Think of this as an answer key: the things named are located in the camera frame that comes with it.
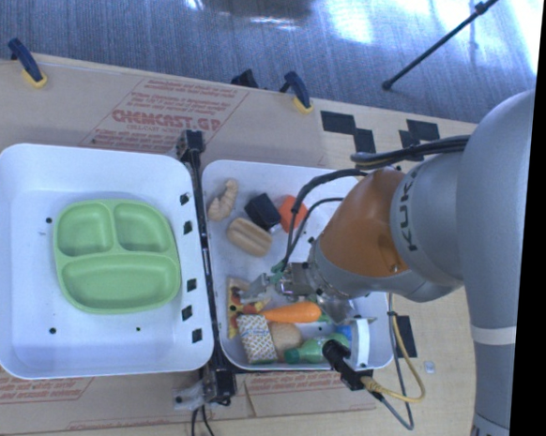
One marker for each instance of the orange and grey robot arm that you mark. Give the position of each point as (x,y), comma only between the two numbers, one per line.
(442,225)

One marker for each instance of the white plastic tray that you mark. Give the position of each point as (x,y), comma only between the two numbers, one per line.
(26,240)
(257,178)

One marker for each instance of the orange cube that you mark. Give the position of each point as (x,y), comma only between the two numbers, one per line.
(287,208)

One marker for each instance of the tan toy bread roll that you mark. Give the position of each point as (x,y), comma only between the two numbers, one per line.
(249,237)

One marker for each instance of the black carton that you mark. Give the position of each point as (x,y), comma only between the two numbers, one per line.
(261,210)

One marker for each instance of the brown cardboard board red print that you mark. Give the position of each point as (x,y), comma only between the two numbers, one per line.
(168,110)

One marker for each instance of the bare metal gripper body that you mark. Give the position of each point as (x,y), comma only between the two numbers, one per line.
(296,280)

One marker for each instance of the tan round toy biscuit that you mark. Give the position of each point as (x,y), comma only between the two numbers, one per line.
(286,336)

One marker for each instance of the green divided plate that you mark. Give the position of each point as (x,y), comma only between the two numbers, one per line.
(118,271)

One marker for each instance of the black cylinder on white bracket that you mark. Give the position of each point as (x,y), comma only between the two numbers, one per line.
(361,341)

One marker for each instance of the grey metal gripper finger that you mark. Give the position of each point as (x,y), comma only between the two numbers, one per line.
(257,287)
(337,309)

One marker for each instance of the green plastic bottle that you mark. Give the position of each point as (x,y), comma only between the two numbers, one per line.
(309,350)

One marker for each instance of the beige toy croissant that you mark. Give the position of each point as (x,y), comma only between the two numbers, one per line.
(222,203)

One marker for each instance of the small blue can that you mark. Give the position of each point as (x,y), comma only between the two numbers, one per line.
(345,332)

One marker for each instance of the yellow toy pizza slice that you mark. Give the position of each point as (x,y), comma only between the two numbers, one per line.
(233,310)

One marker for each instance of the orange toy carrot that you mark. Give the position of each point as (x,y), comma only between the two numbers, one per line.
(294,312)

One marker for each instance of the thin black and white rod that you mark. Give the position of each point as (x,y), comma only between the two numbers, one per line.
(205,254)

